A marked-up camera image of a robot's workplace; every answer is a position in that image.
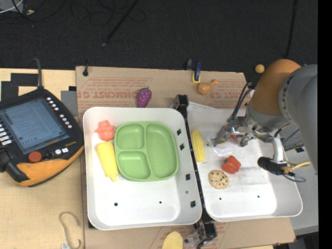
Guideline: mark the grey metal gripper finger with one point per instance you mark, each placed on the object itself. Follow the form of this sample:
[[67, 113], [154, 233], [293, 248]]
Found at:
[[221, 136], [247, 140]]

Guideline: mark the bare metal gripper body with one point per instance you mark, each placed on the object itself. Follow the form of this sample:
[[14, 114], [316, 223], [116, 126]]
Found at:
[[249, 130]]

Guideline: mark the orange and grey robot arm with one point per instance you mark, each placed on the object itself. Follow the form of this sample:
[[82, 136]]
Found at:
[[295, 95]]

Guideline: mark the white fried egg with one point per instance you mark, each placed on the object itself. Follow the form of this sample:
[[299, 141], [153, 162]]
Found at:
[[223, 150]]

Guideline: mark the yellow corn cob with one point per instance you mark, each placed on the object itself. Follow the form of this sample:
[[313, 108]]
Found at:
[[198, 145]]

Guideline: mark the red bell pepper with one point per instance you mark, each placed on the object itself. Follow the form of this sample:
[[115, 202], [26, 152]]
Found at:
[[231, 165]]

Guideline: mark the thin black rod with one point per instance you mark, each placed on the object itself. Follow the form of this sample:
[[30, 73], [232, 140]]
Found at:
[[195, 170]]

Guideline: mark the tan chocolate chip biscuit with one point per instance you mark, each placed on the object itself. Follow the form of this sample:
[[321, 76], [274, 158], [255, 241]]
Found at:
[[218, 179]]

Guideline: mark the white plastic tray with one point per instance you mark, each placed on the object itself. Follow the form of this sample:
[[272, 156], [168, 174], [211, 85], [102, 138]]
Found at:
[[145, 204], [249, 191]]

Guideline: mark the brown chicken drumstick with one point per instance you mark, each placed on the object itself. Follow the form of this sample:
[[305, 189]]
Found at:
[[205, 87]]

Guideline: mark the small yellow ball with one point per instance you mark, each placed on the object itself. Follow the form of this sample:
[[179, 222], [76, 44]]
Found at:
[[259, 68]]

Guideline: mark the green divided plate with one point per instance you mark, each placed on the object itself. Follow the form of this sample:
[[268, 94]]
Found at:
[[155, 152]]

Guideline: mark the brown cardboard board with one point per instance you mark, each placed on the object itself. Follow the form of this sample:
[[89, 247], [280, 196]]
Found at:
[[166, 87]]

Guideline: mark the purple grapes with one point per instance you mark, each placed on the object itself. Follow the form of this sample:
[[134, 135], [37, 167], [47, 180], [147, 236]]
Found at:
[[144, 97]]

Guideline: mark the pink toy tomato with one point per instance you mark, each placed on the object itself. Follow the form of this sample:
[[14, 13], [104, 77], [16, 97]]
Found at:
[[105, 131]]

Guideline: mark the pale yellow toy food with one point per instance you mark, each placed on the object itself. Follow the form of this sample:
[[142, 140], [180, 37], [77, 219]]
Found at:
[[173, 241]]

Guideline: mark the yellow mustard bottle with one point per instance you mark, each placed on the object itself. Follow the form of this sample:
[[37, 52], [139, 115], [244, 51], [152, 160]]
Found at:
[[107, 159]]

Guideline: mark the black cylinder on white bracket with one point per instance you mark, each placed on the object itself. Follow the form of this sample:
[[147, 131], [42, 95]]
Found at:
[[269, 165]]

